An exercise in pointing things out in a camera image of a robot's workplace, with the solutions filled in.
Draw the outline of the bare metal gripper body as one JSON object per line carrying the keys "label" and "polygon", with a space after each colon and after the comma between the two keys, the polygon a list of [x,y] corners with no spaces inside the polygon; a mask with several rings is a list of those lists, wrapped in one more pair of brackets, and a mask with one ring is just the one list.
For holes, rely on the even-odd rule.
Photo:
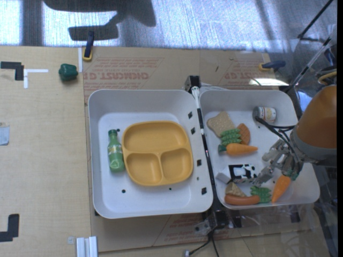
{"label": "bare metal gripper body", "polygon": [[298,161],[290,147],[279,139],[271,147],[271,166],[279,169],[283,175],[299,175],[303,164]]}

